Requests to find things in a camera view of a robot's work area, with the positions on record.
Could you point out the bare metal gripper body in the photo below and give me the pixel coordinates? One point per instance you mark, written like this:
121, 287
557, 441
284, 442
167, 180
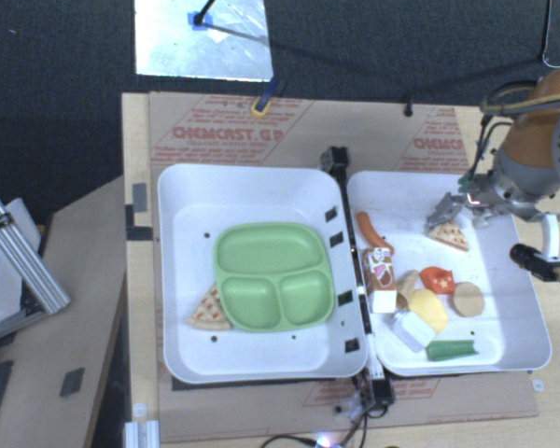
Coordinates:
497, 199

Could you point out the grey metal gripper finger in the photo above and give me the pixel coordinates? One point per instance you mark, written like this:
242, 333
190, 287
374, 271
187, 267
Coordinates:
450, 203
436, 220

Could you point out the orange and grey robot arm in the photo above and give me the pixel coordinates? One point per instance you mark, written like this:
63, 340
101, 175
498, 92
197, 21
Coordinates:
536, 133

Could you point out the toy pizza slice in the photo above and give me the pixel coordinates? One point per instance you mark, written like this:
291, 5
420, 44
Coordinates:
207, 313
452, 237

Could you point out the red toy sausage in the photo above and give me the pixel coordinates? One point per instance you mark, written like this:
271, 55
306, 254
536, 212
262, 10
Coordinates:
371, 231

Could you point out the tan toy ice cream cone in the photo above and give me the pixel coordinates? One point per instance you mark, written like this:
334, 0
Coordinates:
407, 285

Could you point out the brown and white carton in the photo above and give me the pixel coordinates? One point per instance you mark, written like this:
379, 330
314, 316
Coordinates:
379, 273

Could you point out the brown round biscuit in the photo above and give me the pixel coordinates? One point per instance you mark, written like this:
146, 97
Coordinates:
468, 299

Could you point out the thin black and white rod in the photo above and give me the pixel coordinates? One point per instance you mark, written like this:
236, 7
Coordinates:
352, 245

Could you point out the yellow toy lemon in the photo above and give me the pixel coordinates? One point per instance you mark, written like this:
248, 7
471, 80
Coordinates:
429, 308

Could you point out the white plastic bottle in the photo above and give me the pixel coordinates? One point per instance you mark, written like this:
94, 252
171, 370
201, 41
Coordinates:
413, 330

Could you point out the white plastic tray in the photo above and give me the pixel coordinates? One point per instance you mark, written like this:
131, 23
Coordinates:
508, 325
261, 367

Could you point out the green toy vegetable stalk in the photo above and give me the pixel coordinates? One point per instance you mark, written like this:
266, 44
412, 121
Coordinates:
450, 350

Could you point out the green divided plate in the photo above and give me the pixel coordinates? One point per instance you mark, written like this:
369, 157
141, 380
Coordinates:
273, 255

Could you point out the brown cardboard board red print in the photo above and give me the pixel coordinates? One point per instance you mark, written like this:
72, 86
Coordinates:
261, 129

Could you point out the black cylinder on white bracket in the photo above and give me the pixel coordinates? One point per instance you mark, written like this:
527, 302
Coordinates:
534, 257

